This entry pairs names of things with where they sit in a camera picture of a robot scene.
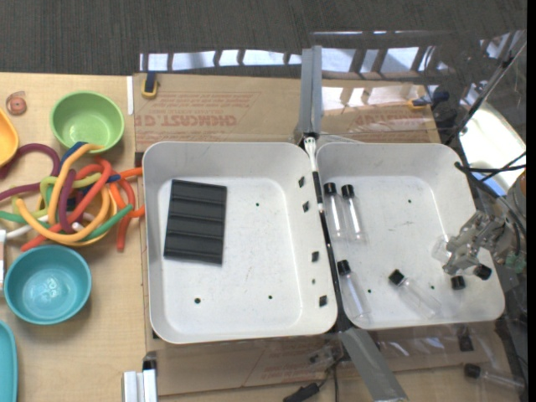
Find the clear plastic vial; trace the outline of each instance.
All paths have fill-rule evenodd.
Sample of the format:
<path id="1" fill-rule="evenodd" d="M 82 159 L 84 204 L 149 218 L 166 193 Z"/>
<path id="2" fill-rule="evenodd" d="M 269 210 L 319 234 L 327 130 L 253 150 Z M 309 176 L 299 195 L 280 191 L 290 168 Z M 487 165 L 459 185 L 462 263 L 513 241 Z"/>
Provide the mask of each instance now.
<path id="1" fill-rule="evenodd" d="M 505 389 L 513 390 L 517 394 L 521 394 L 525 390 L 524 380 L 506 371 L 498 371 L 487 365 L 476 365 L 474 363 L 466 363 L 463 370 L 468 378 L 486 381 Z"/>
<path id="2" fill-rule="evenodd" d="M 358 282 L 358 276 L 350 268 L 347 260 L 337 263 L 338 280 L 344 302 L 344 311 L 350 320 L 368 317 L 370 305 L 364 290 Z"/>
<path id="3" fill-rule="evenodd" d="M 437 239 L 432 248 L 432 257 L 437 259 L 442 265 L 446 264 L 451 258 L 451 252 L 446 249 L 446 244 L 450 237 L 441 236 Z"/>
<path id="4" fill-rule="evenodd" d="M 363 220 L 359 210 L 359 201 L 353 191 L 351 184 L 342 187 L 343 192 L 343 212 L 346 223 L 348 241 L 364 241 Z"/>
<path id="5" fill-rule="evenodd" d="M 345 233 L 343 199 L 337 193 L 335 183 L 324 184 L 324 209 L 330 238 L 332 241 L 342 240 Z"/>
<path id="6" fill-rule="evenodd" d="M 389 276 L 389 280 L 398 289 L 400 298 L 415 311 L 426 318 L 433 318 L 440 314 L 440 302 L 399 270 L 394 270 Z"/>

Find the wooden table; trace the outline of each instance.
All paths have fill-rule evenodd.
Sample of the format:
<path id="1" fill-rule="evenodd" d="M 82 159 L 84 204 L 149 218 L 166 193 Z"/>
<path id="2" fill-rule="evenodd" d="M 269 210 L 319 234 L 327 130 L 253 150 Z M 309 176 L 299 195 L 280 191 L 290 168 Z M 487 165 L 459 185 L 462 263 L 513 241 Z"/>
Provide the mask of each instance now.
<path id="1" fill-rule="evenodd" d="M 28 110 L 12 116 L 20 144 L 39 142 L 62 154 L 64 149 L 49 129 L 49 113 L 63 95 L 75 90 L 94 90 L 109 96 L 123 111 L 125 135 L 120 145 L 106 154 L 116 170 L 134 163 L 134 121 L 127 111 L 127 78 L 121 76 L 0 74 L 0 99 L 24 90 Z M 38 153 L 18 162 L 9 177 L 0 181 L 0 191 L 12 185 L 34 183 L 49 172 L 49 159 Z M 35 197 L 25 197 L 30 204 Z M 0 209 L 10 209 L 3 201 Z M 23 240 L 8 245 L 8 264 L 20 253 Z M 146 354 L 143 311 L 140 230 L 132 221 L 126 248 L 115 247 L 115 229 L 101 242 L 80 249 L 93 276 L 90 300 L 69 320 L 50 327 L 19 320 L 0 298 L 0 320 L 15 335 L 18 362 L 18 402 L 121 401 L 121 376 L 139 371 Z M 492 338 L 495 359 L 508 366 L 502 344 Z M 517 400 L 515 395 L 476 386 L 463 378 L 461 368 L 433 368 L 397 373 L 412 401 L 422 400 Z M 299 387 L 286 384 L 269 388 L 226 390 L 207 394 L 185 394 L 165 400 L 235 401 L 282 400 Z M 341 400 L 370 400 L 359 377 L 340 379 Z M 333 381 L 327 382 L 316 401 L 333 400 Z"/>

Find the blue bowl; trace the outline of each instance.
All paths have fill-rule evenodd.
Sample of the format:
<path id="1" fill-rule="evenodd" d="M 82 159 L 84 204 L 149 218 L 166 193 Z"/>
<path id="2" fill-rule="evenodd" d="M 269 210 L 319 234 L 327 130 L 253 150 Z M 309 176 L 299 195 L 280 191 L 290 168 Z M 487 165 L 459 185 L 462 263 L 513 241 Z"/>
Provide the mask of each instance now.
<path id="1" fill-rule="evenodd" d="M 62 245 L 43 245 L 22 253 L 4 282 L 9 308 L 37 325 L 70 319 L 85 305 L 90 292 L 90 268 L 79 253 Z"/>

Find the vial cap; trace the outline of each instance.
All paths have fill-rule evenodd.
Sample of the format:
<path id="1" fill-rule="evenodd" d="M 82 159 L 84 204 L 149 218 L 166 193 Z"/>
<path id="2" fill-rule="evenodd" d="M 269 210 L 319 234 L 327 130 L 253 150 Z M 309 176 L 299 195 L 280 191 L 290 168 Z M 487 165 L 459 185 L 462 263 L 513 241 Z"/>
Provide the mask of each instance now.
<path id="1" fill-rule="evenodd" d="M 478 265 L 473 274 L 482 280 L 487 280 L 492 275 L 492 269 L 483 264 Z"/>
<path id="2" fill-rule="evenodd" d="M 353 186 L 351 184 L 345 184 L 341 190 L 343 191 L 343 197 L 352 198 L 354 196 Z"/>
<path id="3" fill-rule="evenodd" d="M 350 268 L 350 264 L 348 263 L 348 261 L 346 259 L 343 259 L 343 260 L 340 260 L 339 262 L 337 262 L 337 270 L 338 270 L 338 273 L 341 276 L 345 276 L 352 269 Z"/>
<path id="4" fill-rule="evenodd" d="M 475 365 L 474 363 L 467 363 L 463 367 L 463 372 L 465 373 L 466 377 L 470 377 L 472 379 L 477 379 L 478 377 L 480 377 L 481 371 L 482 369 L 480 368 L 480 366 Z"/>
<path id="5" fill-rule="evenodd" d="M 335 183 L 326 183 L 324 185 L 324 193 L 326 194 L 337 193 L 337 185 Z"/>
<path id="6" fill-rule="evenodd" d="M 389 279 L 398 286 L 402 280 L 404 279 L 404 274 L 402 274 L 399 270 L 394 270 L 391 275 L 389 276 Z"/>
<path id="7" fill-rule="evenodd" d="M 451 278 L 452 290 L 460 291 L 466 288 L 466 281 L 463 276 L 454 276 Z"/>

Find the gray carpet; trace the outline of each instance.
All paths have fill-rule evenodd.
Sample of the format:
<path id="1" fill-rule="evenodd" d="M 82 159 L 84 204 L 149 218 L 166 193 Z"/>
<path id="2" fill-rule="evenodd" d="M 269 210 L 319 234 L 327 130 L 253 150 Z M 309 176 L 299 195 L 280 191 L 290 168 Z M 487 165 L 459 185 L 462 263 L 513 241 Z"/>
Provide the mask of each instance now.
<path id="1" fill-rule="evenodd" d="M 0 0 L 0 70 L 129 75 L 141 51 L 301 53 L 309 33 L 526 28 L 528 0 Z"/>

